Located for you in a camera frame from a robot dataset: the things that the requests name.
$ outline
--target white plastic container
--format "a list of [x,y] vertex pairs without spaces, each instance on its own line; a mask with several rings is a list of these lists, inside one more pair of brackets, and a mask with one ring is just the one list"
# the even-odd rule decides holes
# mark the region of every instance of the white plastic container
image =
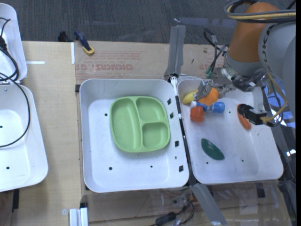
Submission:
[[[195,91],[200,80],[178,84],[180,101]],[[91,79],[80,87],[84,180],[97,193],[184,186],[189,177],[186,153],[172,85],[164,80]],[[151,153],[125,153],[114,145],[110,132],[110,105],[125,96],[150,96],[160,100],[169,119],[171,140],[164,149]],[[221,99],[225,112],[208,113],[202,123],[190,120],[190,105],[181,104],[184,130],[194,177],[203,184],[238,183],[277,179],[283,165],[271,129],[240,124],[237,105],[253,105],[252,93],[238,89]],[[223,152],[224,160],[208,157],[201,139]]]
[[[27,75],[27,66],[16,11],[10,5],[0,3],[0,17],[10,19],[3,29],[2,37],[10,55],[18,64],[20,76],[16,82],[19,84]],[[5,20],[0,19],[0,33],[4,22]],[[14,66],[2,52],[0,61],[0,72],[11,75]],[[25,96],[17,85],[10,80],[8,82],[0,82],[0,146],[19,138],[28,124],[28,104]],[[48,162],[33,95],[27,87],[20,86],[28,98],[30,126],[16,143],[0,147],[0,192],[37,184],[48,173]]]

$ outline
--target transparent plastic sheet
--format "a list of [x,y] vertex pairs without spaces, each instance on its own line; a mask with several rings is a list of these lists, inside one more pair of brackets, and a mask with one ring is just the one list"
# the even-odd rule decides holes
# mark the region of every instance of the transparent plastic sheet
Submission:
[[[164,79],[168,63],[165,44],[125,42],[89,42],[95,49],[87,55],[79,42],[75,42],[76,83],[79,86],[88,79]],[[214,56],[210,45],[185,45],[182,73],[185,77],[206,77],[205,71]],[[219,58],[216,66],[223,65]],[[79,125],[80,102],[78,96]],[[294,188],[291,181],[288,188]],[[287,195],[278,180],[265,182],[235,183],[208,186],[229,225],[295,225],[293,206],[288,209]],[[154,190],[135,190],[113,193],[95,193],[87,188],[82,175],[81,205],[88,207],[89,225],[150,226],[155,220],[170,212],[180,212],[189,200],[195,212],[184,225],[215,225],[210,222],[190,187]],[[188,219],[192,209],[179,215],[182,222]],[[164,225],[175,225],[175,220]]]

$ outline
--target robotic arm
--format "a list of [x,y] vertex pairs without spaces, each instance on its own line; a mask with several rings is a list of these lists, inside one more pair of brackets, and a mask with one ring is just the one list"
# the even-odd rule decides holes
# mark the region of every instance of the robotic arm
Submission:
[[[259,107],[242,104],[238,112],[253,124],[269,124],[288,103],[295,119],[295,48],[296,10],[286,10],[257,0],[237,0],[225,7],[226,14],[238,20],[228,51],[224,56],[224,67],[215,68],[210,85],[223,96],[229,89],[256,91],[262,86],[264,76],[272,81],[285,104],[273,117]],[[249,4],[244,13],[235,13],[237,7]],[[283,80],[285,95],[273,80]],[[254,93],[262,101],[262,96]]]

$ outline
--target dark green oval object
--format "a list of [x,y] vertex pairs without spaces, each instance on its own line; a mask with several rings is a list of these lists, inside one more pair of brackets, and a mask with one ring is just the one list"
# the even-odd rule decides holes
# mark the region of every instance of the dark green oval object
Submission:
[[215,160],[223,160],[225,159],[224,154],[221,152],[221,150],[214,145],[211,141],[208,141],[207,139],[202,139],[202,148],[204,152],[210,156],[211,158]]

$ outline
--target gray floor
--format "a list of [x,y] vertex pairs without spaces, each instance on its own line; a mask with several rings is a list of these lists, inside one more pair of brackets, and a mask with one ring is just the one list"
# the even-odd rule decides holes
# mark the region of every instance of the gray floor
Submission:
[[[14,7],[22,40],[58,41],[75,30],[87,40],[169,43],[175,18],[187,25],[185,43],[207,44],[209,28],[219,44],[230,42],[236,21],[223,8],[234,0],[0,0]],[[259,0],[285,9],[293,0]]]

